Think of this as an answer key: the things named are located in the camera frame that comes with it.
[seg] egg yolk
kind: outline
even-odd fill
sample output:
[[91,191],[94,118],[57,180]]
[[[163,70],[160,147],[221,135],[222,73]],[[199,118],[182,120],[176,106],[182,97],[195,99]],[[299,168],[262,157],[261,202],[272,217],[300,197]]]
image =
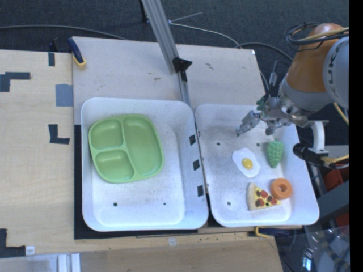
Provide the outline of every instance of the egg yolk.
[[243,165],[243,167],[245,167],[246,169],[251,169],[251,168],[254,166],[254,164],[253,164],[252,160],[251,160],[251,159],[249,159],[249,158],[243,158],[243,159],[242,159],[242,165]]

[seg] dark background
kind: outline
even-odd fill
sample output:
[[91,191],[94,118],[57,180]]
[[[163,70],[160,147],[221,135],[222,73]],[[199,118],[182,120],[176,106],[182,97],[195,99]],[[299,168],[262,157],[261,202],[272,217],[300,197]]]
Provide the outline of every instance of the dark background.
[[[175,23],[223,33],[239,44],[261,43],[294,57],[285,41],[288,27],[304,22],[331,22],[349,27],[349,0],[161,0],[166,16],[175,19],[200,13]],[[58,50],[68,52],[71,36],[104,37],[90,31],[51,26],[71,26],[111,33],[130,40],[156,41],[149,24],[141,22],[138,0],[0,0],[0,49],[49,51],[56,39]],[[24,26],[42,25],[42,27]],[[171,25],[178,44],[235,47],[234,42],[210,32]],[[274,62],[290,61],[272,47],[253,45],[262,73],[268,78]],[[281,79],[288,69],[278,64]],[[329,120],[327,145],[348,144],[348,127],[328,105],[313,118]],[[299,130],[311,143],[311,130]]]

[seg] toy pizza slice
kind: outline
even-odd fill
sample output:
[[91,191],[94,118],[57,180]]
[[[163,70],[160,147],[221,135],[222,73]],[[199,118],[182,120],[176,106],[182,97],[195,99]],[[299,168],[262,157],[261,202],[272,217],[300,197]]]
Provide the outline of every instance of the toy pizza slice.
[[250,211],[278,206],[280,204],[281,202],[278,199],[256,186],[253,182],[248,185],[247,205]]

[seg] toy fried egg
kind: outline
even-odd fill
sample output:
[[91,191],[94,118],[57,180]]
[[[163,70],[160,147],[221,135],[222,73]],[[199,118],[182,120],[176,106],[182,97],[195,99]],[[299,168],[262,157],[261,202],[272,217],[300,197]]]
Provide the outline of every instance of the toy fried egg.
[[232,160],[247,177],[256,176],[261,169],[255,154],[247,147],[233,151]]

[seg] toy donut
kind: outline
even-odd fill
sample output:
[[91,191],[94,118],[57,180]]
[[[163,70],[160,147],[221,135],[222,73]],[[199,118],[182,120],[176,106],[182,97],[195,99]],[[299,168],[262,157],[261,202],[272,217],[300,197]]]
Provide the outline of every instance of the toy donut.
[[270,190],[271,195],[277,199],[286,199],[293,193],[290,182],[285,178],[277,178],[272,181]]

